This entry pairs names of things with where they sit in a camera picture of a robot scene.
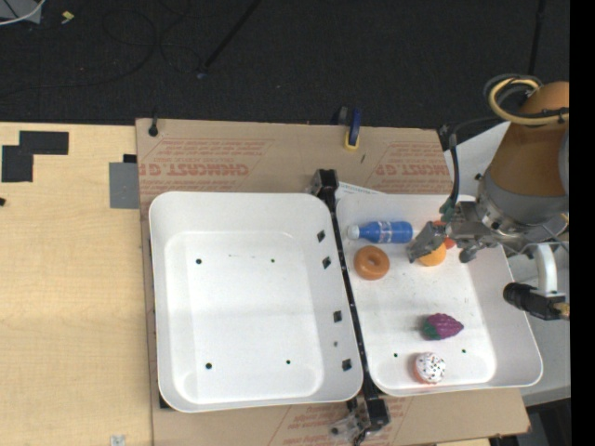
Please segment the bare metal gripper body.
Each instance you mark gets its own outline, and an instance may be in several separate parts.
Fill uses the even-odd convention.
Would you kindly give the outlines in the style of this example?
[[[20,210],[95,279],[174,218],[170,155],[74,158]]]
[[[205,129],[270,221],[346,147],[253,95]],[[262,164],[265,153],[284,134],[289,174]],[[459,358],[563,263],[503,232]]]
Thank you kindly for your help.
[[[445,231],[461,249],[479,250],[498,244],[509,251],[525,251],[561,235],[565,231],[565,214],[526,223],[505,215],[491,204],[459,202]]]

